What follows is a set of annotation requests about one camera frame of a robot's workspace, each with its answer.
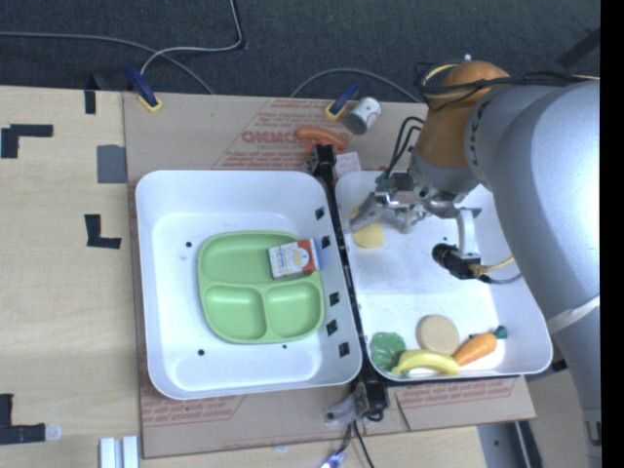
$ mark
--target divided green plate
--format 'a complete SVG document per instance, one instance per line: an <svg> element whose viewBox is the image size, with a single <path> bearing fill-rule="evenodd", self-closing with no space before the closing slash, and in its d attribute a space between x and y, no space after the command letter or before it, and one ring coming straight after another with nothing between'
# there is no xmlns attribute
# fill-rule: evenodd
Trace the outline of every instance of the divided green plate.
<svg viewBox="0 0 624 468"><path fill-rule="evenodd" d="M274 280L267 250L301 238L287 232L217 234L199 251L204 316L221 338L275 343L315 332L325 317L321 275Z"/></svg>

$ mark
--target cardboard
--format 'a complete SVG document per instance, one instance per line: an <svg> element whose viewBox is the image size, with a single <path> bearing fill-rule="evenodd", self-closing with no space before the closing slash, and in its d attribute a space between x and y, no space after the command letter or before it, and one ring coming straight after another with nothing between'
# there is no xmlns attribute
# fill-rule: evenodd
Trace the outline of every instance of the cardboard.
<svg viewBox="0 0 624 468"><path fill-rule="evenodd" d="M161 94L150 113L124 93L131 248L140 362L142 448L145 458L340 439L342 425L325 425L323 409L349 386L320 387L216 399L176 401L151 385L145 364L137 244L135 188L156 170L305 168L310 145L298 140L301 125L332 130L348 140L346 170L383 167L403 120L426 116L424 104L383 103L383 114L361 136L329 121L328 102L317 99ZM396 169L404 169L405 155ZM465 382L423 383L388 389L390 408L380 422L365 422L366 435L405 433L535 416L522 376Z"/></svg>

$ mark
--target white robotic arm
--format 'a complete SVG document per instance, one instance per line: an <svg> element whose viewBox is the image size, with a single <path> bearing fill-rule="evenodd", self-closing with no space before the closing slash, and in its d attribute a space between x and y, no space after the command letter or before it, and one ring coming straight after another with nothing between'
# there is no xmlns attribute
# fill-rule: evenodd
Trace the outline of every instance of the white robotic arm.
<svg viewBox="0 0 624 468"><path fill-rule="evenodd" d="M468 62L457 66L451 83L467 84L462 67L475 80L507 76ZM455 204L468 192L479 184L489 189L513 257L574 380L590 465L602 466L600 82L491 83L479 96L468 90L448 111L433 104L407 173L387 175L351 228L392 208L406 212L408 232L428 215L457 217ZM454 260L459 272L448 268L460 277L460 255L442 254L450 255L436 258L439 263Z"/></svg>

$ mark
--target yellow banana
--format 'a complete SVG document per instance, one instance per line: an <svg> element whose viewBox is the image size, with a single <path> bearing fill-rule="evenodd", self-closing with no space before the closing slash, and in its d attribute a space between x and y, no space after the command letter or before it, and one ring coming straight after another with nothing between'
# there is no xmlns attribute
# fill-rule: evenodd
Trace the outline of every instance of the yellow banana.
<svg viewBox="0 0 624 468"><path fill-rule="evenodd" d="M399 363L392 369L393 374L401 374L414 368L428 368L445 374L457 374L459 364L449 354L435 350L406 350L401 354Z"/></svg>

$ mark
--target wooden surface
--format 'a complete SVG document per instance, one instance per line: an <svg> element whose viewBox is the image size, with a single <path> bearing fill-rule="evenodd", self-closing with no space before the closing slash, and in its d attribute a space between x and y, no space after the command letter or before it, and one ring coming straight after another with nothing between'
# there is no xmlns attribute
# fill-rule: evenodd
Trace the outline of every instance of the wooden surface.
<svg viewBox="0 0 624 468"><path fill-rule="evenodd" d="M125 184L98 184L97 147L124 145L122 96L0 88L0 127L52 124L0 159L0 393L13 423L61 427L61 439L1 446L0 465L98 466L98 440L140 435L136 329ZM88 248L85 214L119 250ZM476 427L365 439L377 468L485 467ZM338 442L141 461L145 467L314 467ZM346 468L366 466L357 441Z"/></svg>

